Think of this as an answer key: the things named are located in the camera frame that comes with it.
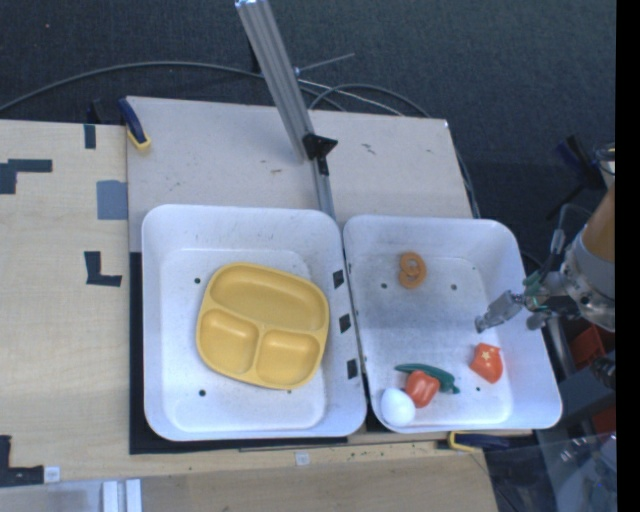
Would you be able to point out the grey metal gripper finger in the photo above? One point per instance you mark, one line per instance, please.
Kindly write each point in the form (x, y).
(536, 321)
(500, 310)

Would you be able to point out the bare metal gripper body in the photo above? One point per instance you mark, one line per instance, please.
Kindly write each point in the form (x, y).
(587, 300)

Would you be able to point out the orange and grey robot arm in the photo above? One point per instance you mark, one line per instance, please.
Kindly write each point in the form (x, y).
(597, 250)

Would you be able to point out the orange piece with yellow star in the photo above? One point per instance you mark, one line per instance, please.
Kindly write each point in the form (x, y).
(487, 362)

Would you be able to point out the white plastic tray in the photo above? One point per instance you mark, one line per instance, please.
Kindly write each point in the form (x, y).
(430, 325)
(175, 410)

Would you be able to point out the brown pretzel biscuit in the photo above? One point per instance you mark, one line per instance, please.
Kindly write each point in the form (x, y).
(419, 280)

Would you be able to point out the orange bell pepper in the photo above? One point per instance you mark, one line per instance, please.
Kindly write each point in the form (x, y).
(422, 387)

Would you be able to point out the white egg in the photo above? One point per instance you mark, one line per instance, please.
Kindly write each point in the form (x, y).
(397, 407)

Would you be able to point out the yellow divided plate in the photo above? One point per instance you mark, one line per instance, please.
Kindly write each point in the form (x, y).
(265, 295)

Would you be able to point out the pale wood board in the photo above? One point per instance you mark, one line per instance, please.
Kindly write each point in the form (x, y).
(225, 150)

